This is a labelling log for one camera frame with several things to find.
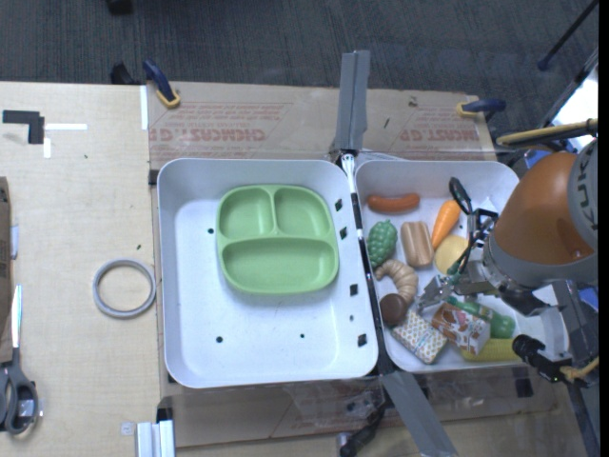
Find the toy food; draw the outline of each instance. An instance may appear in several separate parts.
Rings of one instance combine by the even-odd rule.
[[[467,248],[467,240],[460,235],[450,234],[440,243],[434,254],[434,264],[439,272],[446,274]]]
[[[398,294],[409,307],[412,305],[419,286],[419,275],[412,267],[397,259],[387,259],[376,268],[374,275],[378,280],[382,280],[385,275],[388,275],[396,285]]]
[[[400,227],[400,238],[409,266],[422,268],[434,260],[434,249],[425,222],[404,222]]]
[[[381,307],[381,318],[390,326],[400,324],[408,311],[406,300],[398,293],[386,294],[379,305]]]
[[[408,193],[399,198],[388,198],[372,194],[366,199],[366,203],[375,211],[380,213],[399,213],[416,207],[421,201],[417,193]]]
[[[433,230],[431,231],[431,246],[434,249],[438,248],[440,242],[457,225],[459,215],[461,215],[461,207],[459,207],[459,204],[455,200],[446,200],[442,203],[438,210]]]
[[[426,364],[434,362],[447,341],[446,337],[412,309],[406,314],[403,323],[391,329],[391,335]]]
[[[489,323],[449,303],[442,303],[429,323],[445,335],[448,342],[472,355],[480,354],[491,337]]]
[[[461,356],[472,362],[502,362],[517,361],[520,357],[512,349],[514,339],[489,339],[480,354],[473,355],[467,350],[461,350]]]
[[[382,220],[372,226],[368,233],[368,255],[375,269],[393,253],[398,242],[398,231],[389,220]]]
[[[514,334],[516,322],[511,316],[501,315],[475,301],[461,301],[456,296],[449,296],[446,302],[489,322],[492,339],[509,339]]]

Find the gray carpet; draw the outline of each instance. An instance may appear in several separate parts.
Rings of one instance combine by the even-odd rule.
[[[540,71],[592,0],[0,0],[0,80],[145,80],[338,87],[341,56],[371,51],[370,88],[505,100],[495,134],[537,127],[599,44],[599,7]]]

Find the scissors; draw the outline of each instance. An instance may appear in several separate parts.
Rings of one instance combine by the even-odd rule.
[[[23,373],[19,360],[21,331],[21,285],[15,287],[10,309],[12,360],[0,364],[0,429],[17,435],[36,418],[38,394],[33,382]]]

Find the chair wheel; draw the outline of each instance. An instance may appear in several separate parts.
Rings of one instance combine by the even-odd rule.
[[[124,15],[133,11],[131,0],[106,0],[110,13],[114,15]]]

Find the toy sausage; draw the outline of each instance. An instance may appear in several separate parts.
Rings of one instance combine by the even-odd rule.
[[[421,196],[417,193],[408,193],[397,198],[389,198],[377,194],[371,194],[366,199],[366,203],[375,211],[380,213],[399,213],[418,206]]]

